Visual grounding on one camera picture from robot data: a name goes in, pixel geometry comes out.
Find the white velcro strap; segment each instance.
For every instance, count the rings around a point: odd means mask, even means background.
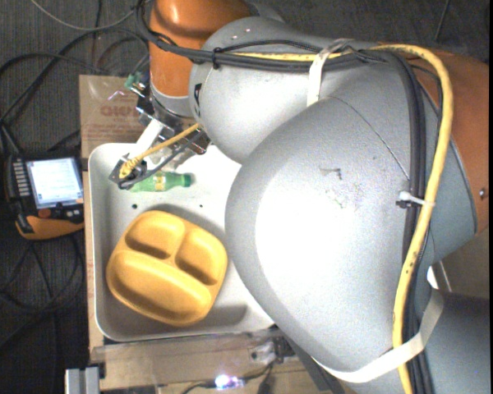
[[[325,60],[329,58],[329,55],[340,49],[347,43],[346,39],[336,39],[331,45],[323,48],[316,54],[314,61],[309,69],[309,91],[306,97],[306,105],[310,107],[314,102],[318,102],[320,99],[320,87],[321,87],[321,72]]]
[[[373,360],[363,368],[353,372],[342,372],[328,368],[316,361],[327,372],[347,383],[368,383],[386,373],[405,364],[420,352],[422,352],[431,336],[433,329],[444,309],[442,295],[433,289],[429,304],[427,305],[419,332],[401,346],[387,351],[379,358]]]

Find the orange handheld controller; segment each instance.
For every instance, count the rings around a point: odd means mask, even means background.
[[[84,227],[77,158],[15,155],[7,159],[4,175],[16,228],[26,239],[47,240]]]

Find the light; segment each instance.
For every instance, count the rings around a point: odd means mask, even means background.
[[[229,388],[243,387],[244,381],[238,377],[230,377],[224,373],[215,377],[215,387],[218,390],[226,390]]]

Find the dark floor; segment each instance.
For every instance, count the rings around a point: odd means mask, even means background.
[[[99,0],[37,1],[61,20],[84,27],[109,25],[134,3],[101,0],[97,16]],[[490,0],[449,0],[441,29],[446,0],[247,1],[272,6],[287,23],[311,34],[420,44],[489,62]],[[0,115],[7,116],[20,149],[80,144],[78,75],[91,68],[60,61],[33,82],[52,60],[40,53],[65,53],[102,67],[104,74],[124,76],[144,51],[132,17],[119,27],[123,30],[88,34],[65,48],[84,31],[50,19],[30,0],[0,0]],[[9,109],[24,89],[27,97]],[[83,256],[82,232],[29,243],[0,201],[0,286],[9,283],[0,292],[0,393],[63,392],[64,369],[88,364]]]

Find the green bottle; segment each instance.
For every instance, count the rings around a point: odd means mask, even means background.
[[[189,187],[191,185],[190,174],[178,174],[176,172],[156,172],[154,175],[137,182],[130,191],[168,191],[175,186]]]

